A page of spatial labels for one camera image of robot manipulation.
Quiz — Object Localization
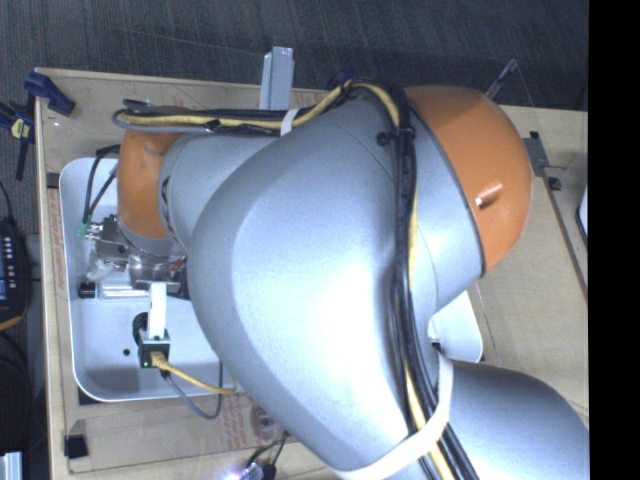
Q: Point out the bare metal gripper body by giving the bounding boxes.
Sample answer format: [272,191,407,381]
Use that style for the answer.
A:
[92,214,189,298]

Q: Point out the black cylinder on white bracket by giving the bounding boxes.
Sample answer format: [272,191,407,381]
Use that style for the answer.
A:
[132,281,172,370]

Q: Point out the clear plastic bottle black cap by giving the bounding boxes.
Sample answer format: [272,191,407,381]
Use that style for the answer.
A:
[78,279,153,301]

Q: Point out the white plastic tray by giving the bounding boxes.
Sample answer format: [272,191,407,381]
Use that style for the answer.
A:
[58,156,242,403]

